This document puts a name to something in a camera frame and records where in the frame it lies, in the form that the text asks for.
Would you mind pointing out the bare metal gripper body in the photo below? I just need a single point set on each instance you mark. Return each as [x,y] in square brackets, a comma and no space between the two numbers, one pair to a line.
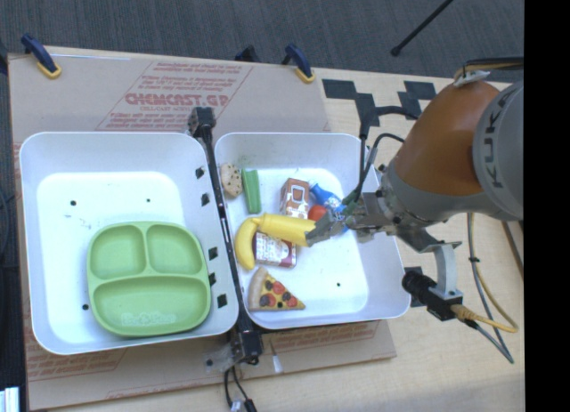
[376,214]

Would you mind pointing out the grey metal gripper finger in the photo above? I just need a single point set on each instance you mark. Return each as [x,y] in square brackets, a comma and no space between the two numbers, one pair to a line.
[340,226]
[321,230]

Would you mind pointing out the yellow bottle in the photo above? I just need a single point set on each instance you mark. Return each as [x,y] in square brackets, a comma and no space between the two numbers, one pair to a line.
[285,227]

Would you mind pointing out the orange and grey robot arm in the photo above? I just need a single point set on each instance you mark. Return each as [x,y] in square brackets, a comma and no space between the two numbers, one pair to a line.
[445,152]

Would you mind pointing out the red tomato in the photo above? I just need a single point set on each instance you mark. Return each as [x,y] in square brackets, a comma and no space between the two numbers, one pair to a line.
[317,212]

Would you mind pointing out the blue bottle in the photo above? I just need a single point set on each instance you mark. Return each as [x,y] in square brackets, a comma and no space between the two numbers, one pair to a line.
[327,196]

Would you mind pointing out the white plastic tray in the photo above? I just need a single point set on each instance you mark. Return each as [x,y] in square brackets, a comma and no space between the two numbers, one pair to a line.
[329,268]
[116,196]

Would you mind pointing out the brown and white carton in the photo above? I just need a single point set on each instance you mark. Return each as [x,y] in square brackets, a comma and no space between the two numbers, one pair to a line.
[295,196]

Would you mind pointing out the red and white packet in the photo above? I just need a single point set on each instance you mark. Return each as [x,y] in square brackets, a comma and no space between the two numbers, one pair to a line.
[274,252]

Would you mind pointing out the green celery stick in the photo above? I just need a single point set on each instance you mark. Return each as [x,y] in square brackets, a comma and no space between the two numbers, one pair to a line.
[252,192]

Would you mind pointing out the yellow banana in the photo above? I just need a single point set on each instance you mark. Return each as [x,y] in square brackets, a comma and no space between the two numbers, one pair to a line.
[243,245]

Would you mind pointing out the pizza slice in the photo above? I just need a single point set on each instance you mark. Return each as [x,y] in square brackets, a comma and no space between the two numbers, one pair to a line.
[269,294]

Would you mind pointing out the thin black and white rod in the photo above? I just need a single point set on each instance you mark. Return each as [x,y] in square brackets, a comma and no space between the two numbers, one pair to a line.
[225,228]

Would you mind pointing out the beige chocolate chip biscuit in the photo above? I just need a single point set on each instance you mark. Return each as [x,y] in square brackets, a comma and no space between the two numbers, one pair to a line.
[231,179]

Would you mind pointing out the green divided plate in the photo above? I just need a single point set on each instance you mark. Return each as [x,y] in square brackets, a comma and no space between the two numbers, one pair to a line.
[149,279]

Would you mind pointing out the black stand pole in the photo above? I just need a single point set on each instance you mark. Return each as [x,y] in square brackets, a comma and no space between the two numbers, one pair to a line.
[445,1]

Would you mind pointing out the brown cardboard board, red print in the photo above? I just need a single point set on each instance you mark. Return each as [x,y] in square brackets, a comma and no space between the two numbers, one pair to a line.
[89,94]

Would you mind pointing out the black cylinder on white bracket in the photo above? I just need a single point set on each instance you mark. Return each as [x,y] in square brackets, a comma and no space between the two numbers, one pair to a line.
[427,290]

